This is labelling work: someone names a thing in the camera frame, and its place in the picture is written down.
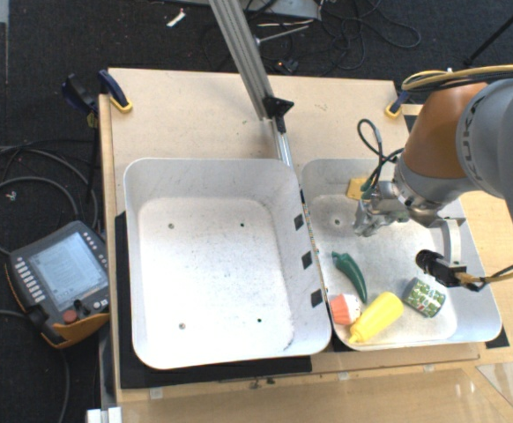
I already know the green and white can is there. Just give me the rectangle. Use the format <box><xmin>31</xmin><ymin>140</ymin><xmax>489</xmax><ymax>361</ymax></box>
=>
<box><xmin>401</xmin><ymin>277</ymin><xmax>448</xmax><ymax>319</ymax></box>

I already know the yellow mustard bottle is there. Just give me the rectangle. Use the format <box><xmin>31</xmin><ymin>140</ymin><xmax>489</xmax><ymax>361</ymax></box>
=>
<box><xmin>348</xmin><ymin>291</ymin><xmax>405</xmax><ymax>345</ymax></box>

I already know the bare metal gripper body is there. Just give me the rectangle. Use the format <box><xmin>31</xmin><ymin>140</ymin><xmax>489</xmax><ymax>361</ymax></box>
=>
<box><xmin>356</xmin><ymin>180</ymin><xmax>442</xmax><ymax>228</ymax></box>

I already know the pink and white cupcake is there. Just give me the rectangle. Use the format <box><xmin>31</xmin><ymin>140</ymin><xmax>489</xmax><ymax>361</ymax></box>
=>
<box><xmin>328</xmin><ymin>293</ymin><xmax>363</xmax><ymax>327</ymax></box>

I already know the black cylinder on white bracket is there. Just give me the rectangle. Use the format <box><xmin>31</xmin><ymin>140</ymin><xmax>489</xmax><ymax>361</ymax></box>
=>
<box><xmin>415</xmin><ymin>216</ymin><xmax>470</xmax><ymax>289</ymax></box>

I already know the white plastic tray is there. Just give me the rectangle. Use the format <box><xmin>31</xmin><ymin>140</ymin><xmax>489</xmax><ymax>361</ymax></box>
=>
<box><xmin>123</xmin><ymin>157</ymin><xmax>333</xmax><ymax>371</ymax></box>
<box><xmin>300</xmin><ymin>158</ymin><xmax>503</xmax><ymax>353</ymax></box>

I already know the pale wood board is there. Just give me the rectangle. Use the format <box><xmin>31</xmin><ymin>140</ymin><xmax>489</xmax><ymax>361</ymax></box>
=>
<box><xmin>106</xmin><ymin>67</ymin><xmax>513</xmax><ymax>404</ymax></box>

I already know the yellow flat square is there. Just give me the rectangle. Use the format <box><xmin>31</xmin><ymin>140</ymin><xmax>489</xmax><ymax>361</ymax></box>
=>
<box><xmin>346</xmin><ymin>177</ymin><xmax>370</xmax><ymax>201</ymax></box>

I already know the green chili pepper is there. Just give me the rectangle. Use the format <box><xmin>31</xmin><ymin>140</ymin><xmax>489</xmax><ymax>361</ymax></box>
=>
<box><xmin>331</xmin><ymin>250</ymin><xmax>368</xmax><ymax>305</ymax></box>

